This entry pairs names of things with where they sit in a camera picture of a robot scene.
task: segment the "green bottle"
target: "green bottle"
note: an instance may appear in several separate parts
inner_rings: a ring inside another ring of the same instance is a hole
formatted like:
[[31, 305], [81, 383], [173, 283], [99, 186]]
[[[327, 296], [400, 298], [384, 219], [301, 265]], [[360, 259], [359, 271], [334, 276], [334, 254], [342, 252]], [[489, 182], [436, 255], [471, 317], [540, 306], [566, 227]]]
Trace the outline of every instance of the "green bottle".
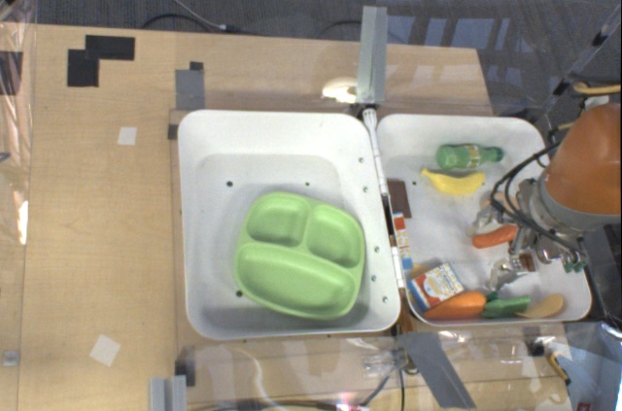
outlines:
[[503, 158], [503, 150], [499, 147], [480, 147], [479, 145], [443, 145], [436, 151], [436, 162], [441, 169], [459, 167], [471, 169], [486, 161], [499, 162]]

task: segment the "bottle label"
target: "bottle label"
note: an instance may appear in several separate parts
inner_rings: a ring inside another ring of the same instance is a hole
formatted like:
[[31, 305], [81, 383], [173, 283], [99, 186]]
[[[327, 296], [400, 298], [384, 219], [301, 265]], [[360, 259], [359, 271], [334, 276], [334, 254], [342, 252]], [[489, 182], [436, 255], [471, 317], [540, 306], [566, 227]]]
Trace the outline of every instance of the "bottle label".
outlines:
[[481, 164], [481, 156], [479, 154], [479, 147], [477, 145], [465, 145], [465, 148], [468, 150], [468, 155], [470, 159], [468, 160], [468, 164], [466, 167], [468, 169], [472, 169], [473, 167], [477, 167]]

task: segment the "orange carrot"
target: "orange carrot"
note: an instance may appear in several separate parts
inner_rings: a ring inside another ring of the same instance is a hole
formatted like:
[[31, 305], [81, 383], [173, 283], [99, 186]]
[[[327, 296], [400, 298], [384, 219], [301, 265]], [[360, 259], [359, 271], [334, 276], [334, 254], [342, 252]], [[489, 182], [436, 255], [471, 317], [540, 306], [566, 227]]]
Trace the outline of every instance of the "orange carrot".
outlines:
[[436, 304], [424, 313], [428, 320], [455, 320], [479, 315], [486, 305], [486, 296], [479, 291], [463, 291]]
[[487, 247], [493, 247], [494, 245], [511, 242], [514, 240], [517, 231], [517, 225], [505, 224], [501, 228], [491, 231], [490, 233], [475, 235], [472, 239], [473, 247], [476, 249], [486, 249]]

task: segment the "white tray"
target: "white tray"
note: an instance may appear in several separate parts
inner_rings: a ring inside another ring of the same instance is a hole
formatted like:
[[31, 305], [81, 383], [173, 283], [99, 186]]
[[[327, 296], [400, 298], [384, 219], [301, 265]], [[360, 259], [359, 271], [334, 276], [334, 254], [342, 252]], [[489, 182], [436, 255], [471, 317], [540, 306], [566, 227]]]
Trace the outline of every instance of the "white tray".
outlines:
[[[181, 122], [178, 140], [187, 311], [198, 333], [227, 340], [371, 332], [396, 321], [400, 301], [388, 232], [369, 137], [359, 121], [339, 114], [197, 111]], [[309, 321], [236, 296], [240, 227], [251, 204], [275, 190], [324, 200], [363, 226], [363, 281], [345, 317]]]
[[[503, 174], [519, 162], [544, 148], [538, 131], [523, 120], [508, 118], [474, 118], [450, 116], [392, 115], [378, 125], [378, 143], [387, 178], [406, 183], [412, 219], [406, 220], [413, 261], [435, 266], [450, 262], [468, 290], [480, 290], [490, 278], [493, 263], [507, 257], [507, 246], [499, 245], [478, 250], [466, 236], [485, 194]], [[501, 147], [505, 156], [501, 162], [486, 163], [482, 189], [467, 196], [440, 193], [421, 170], [437, 168], [436, 149], [443, 144], [476, 143], [486, 147]], [[541, 172], [537, 164], [528, 166], [516, 178], [536, 178]], [[550, 293], [561, 293], [567, 303], [563, 312], [550, 321], [575, 321], [589, 311], [592, 297], [585, 273], [564, 272], [560, 261], [542, 264], [536, 260], [536, 272], [518, 279], [501, 289], [501, 297], [530, 295], [538, 302]], [[425, 323], [449, 325], [508, 325], [533, 324], [520, 318], [477, 320], [465, 322], [429, 322], [421, 316], [419, 307], [412, 310]]]

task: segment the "yellow banana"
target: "yellow banana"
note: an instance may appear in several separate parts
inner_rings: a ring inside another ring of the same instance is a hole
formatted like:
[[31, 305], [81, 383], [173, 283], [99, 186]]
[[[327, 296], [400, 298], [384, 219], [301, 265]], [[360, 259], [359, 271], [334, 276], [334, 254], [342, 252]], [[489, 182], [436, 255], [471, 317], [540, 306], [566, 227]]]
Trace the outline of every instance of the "yellow banana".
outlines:
[[432, 173], [424, 169], [421, 174], [430, 178], [438, 191], [451, 195], [467, 195], [473, 193], [484, 184], [486, 175], [481, 171], [467, 174], [466, 176], [448, 176], [446, 174]]

